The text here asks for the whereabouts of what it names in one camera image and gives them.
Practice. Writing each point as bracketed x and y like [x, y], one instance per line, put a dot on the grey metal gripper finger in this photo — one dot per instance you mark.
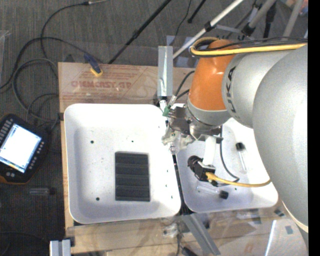
[184, 141]
[169, 137]

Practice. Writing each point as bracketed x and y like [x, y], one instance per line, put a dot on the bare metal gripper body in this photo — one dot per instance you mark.
[181, 120]

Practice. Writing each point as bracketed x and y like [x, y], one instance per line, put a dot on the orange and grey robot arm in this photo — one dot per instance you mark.
[275, 100]

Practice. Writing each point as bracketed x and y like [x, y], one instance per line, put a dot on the black slotted rack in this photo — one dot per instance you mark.
[132, 176]

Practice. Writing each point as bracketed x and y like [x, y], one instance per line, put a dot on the white plastic tray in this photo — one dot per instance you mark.
[100, 130]
[200, 202]

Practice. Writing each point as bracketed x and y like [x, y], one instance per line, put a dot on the black cylinder on white bracket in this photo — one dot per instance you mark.
[203, 172]

